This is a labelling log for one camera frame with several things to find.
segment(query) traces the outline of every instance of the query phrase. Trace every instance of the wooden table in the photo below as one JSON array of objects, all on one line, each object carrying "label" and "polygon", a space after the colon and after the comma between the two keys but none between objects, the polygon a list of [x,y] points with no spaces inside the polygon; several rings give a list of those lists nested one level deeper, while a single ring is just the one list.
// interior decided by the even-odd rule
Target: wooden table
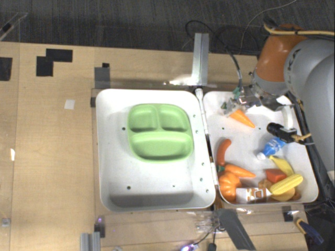
[{"label": "wooden table", "polygon": [[[11,49],[12,52],[19,50],[19,68],[13,67],[14,75],[19,69],[19,77],[10,251],[79,250],[80,234],[92,233],[95,222],[90,107],[94,67],[109,63],[112,81],[164,82],[181,74],[190,74],[193,54],[4,42],[0,48],[0,56],[5,52],[12,55]],[[46,48],[73,50],[73,62],[55,62],[53,77],[37,77],[36,57],[45,56]],[[237,58],[243,77],[247,79],[245,83],[248,83],[248,72],[253,70],[256,59],[250,56]],[[226,55],[210,54],[208,71],[210,83],[237,82],[234,64]],[[0,83],[1,87],[15,84],[14,80]],[[0,95],[5,96],[5,92],[2,88]],[[75,100],[73,110],[64,108],[68,99]],[[303,206],[293,208],[299,217],[306,219]],[[274,217],[273,213],[264,215],[265,220],[259,219],[263,217],[260,214],[245,216],[245,229],[257,250],[307,250],[305,238],[295,225],[284,222],[278,214]],[[160,215],[159,212],[145,214],[155,218]],[[120,234],[116,238],[102,239],[103,251],[112,251],[114,245],[127,239],[134,241],[141,233],[153,234],[155,241],[125,244],[123,250],[180,250],[190,239],[202,236],[190,227],[185,239],[173,240],[168,236],[175,235],[178,227],[167,227],[163,220],[160,224],[155,223],[160,227],[147,232],[148,224],[140,220],[125,225],[123,221],[129,215],[110,215],[116,233]],[[177,231],[177,234],[182,235],[183,231]],[[216,243],[218,251],[236,250],[226,233],[218,234]],[[207,250],[206,246],[204,241],[200,250]],[[6,243],[0,243],[0,247],[6,250]]]}]

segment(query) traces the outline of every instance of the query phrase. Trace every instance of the blue bottle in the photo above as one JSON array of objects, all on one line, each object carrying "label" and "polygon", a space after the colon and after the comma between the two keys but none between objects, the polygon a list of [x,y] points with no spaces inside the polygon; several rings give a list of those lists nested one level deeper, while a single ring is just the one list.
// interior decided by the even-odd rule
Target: blue bottle
[{"label": "blue bottle", "polygon": [[269,140],[264,146],[264,150],[257,154],[259,160],[264,160],[267,156],[273,155],[278,152],[282,147],[286,145],[286,142],[282,141],[280,138],[273,138]]}]

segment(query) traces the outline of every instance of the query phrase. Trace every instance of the toy carrot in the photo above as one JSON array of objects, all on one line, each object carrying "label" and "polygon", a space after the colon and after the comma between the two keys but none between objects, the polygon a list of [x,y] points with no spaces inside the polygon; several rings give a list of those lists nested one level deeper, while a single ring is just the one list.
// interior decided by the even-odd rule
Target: toy carrot
[{"label": "toy carrot", "polygon": [[255,128],[256,126],[253,124],[253,122],[250,121],[250,119],[244,114],[243,111],[240,109],[233,112],[229,117],[234,118],[235,120],[246,124],[247,126],[251,128]]},{"label": "toy carrot", "polygon": [[237,165],[227,164],[225,165],[225,172],[232,172],[236,176],[241,178],[254,178],[256,175],[242,167]]},{"label": "toy carrot", "polygon": [[226,139],[224,141],[222,141],[222,143],[219,146],[218,152],[216,154],[216,162],[218,165],[220,166],[224,166],[225,165],[225,153],[227,148],[231,145],[231,140],[230,139]]}]

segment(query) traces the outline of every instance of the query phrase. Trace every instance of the green divided plate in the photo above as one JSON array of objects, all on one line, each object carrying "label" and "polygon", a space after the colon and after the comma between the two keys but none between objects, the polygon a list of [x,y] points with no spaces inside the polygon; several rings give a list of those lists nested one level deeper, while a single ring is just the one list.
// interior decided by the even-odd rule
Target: green divided plate
[{"label": "green divided plate", "polygon": [[133,154],[146,162],[172,162],[193,152],[186,112],[170,104],[139,104],[128,115],[128,140]]}]

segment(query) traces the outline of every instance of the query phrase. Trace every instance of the black cable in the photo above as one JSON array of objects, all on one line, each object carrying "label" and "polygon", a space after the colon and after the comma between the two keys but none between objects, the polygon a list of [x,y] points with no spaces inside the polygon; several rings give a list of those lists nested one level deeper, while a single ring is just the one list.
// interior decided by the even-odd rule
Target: black cable
[{"label": "black cable", "polygon": [[[308,134],[309,133],[309,129],[308,129],[307,124],[305,122],[305,120],[306,120],[305,114],[301,110],[301,108],[299,106],[299,103],[297,101],[297,98],[291,92],[287,93],[287,97],[295,105],[294,112],[295,112],[295,114],[297,116],[301,133],[303,135]],[[319,155],[319,153],[318,153],[318,151],[316,149],[316,146],[315,146],[315,144],[314,145],[310,145],[310,146],[306,146],[306,149],[307,149],[307,152],[308,152],[309,159],[311,160],[312,167],[314,169],[313,171],[316,174],[317,180],[323,186],[323,183],[321,181],[322,180],[321,179],[321,175],[320,175],[321,161],[322,160],[321,160],[321,157],[320,157],[320,155]],[[325,193],[325,191],[323,189],[320,189],[320,192],[322,193],[322,197],[323,198],[327,197],[326,193]]]},{"label": "black cable", "polygon": [[[188,26],[191,24],[191,23],[199,23],[203,26],[205,26],[213,35],[213,39],[212,39],[212,44],[211,44],[211,50],[213,49],[218,49],[216,47],[214,47],[214,45],[216,45],[216,42],[219,41],[223,46],[224,46],[224,51],[226,53],[228,53],[228,51],[235,51],[235,52],[239,52],[240,51],[240,48],[239,47],[235,47],[235,46],[232,46],[232,45],[228,45],[226,43],[224,43],[221,39],[220,39],[220,35],[227,29],[238,29],[238,30],[241,30],[243,31],[243,28],[242,27],[238,27],[238,26],[235,26],[235,25],[224,25],[222,27],[220,27],[218,30],[214,31],[210,26],[208,26],[206,23],[200,21],[200,20],[190,20],[189,22],[187,22],[185,24],[185,31],[187,33],[187,36],[190,37],[192,40],[194,40],[194,36],[192,36],[192,34],[190,33],[189,29],[188,29]],[[253,42],[255,43],[257,49],[258,49],[258,43],[255,39],[255,37],[247,32],[248,36],[253,40]],[[249,49],[242,49],[243,53],[245,54],[249,54],[249,55],[259,55],[260,54],[260,51],[253,51],[253,50],[249,50]]]},{"label": "black cable", "polygon": [[209,230],[209,232],[198,242],[194,243],[193,245],[198,245],[199,243],[201,243],[204,239],[206,239],[208,237],[209,234],[211,234],[213,228]]},{"label": "black cable", "polygon": [[231,53],[231,51],[229,50],[228,46],[219,37],[216,36],[216,33],[207,24],[205,24],[204,22],[202,22],[200,20],[190,20],[189,22],[186,23],[185,30],[186,30],[187,35],[190,38],[194,39],[194,37],[188,31],[187,27],[188,27],[188,25],[190,23],[193,23],[193,22],[200,23],[200,24],[204,25],[213,34],[213,36],[215,38],[217,38],[217,40],[219,40],[222,43],[222,45],[224,46],[225,52],[231,57],[231,59],[233,60],[233,62],[235,64],[235,67],[236,67],[236,70],[237,70],[237,74],[238,74],[238,78],[239,78],[238,88],[241,90],[242,89],[242,73],[241,73],[241,69],[240,69],[238,61],[236,60],[236,58],[234,57],[234,55]]},{"label": "black cable", "polygon": [[285,5],[280,5],[280,6],[276,6],[276,7],[271,7],[271,8],[265,9],[265,10],[259,12],[258,14],[256,14],[256,15],[255,15],[255,16],[248,22],[246,28],[244,29],[244,33],[243,33],[243,35],[242,35],[242,40],[241,40],[241,46],[240,46],[240,52],[239,52],[239,54],[240,54],[241,51],[242,51],[244,35],[245,35],[247,29],[250,27],[250,24],[251,24],[251,23],[252,23],[252,22],[253,22],[259,15],[261,15],[261,14],[263,14],[263,13],[265,13],[265,12],[271,11],[271,10],[280,9],[280,8],[289,6],[289,5],[293,4],[293,3],[295,3],[296,1],[298,1],[298,0],[293,0],[293,1],[291,1],[291,2],[289,2],[289,3],[287,3],[287,4],[285,4]]},{"label": "black cable", "polygon": [[315,144],[314,142],[305,142],[305,141],[302,141],[302,140],[300,140],[298,143],[303,145],[303,146],[310,146],[310,145]]},{"label": "black cable", "polygon": [[213,243],[215,243],[215,236],[216,236],[216,228],[215,228],[215,230],[214,230]]}]

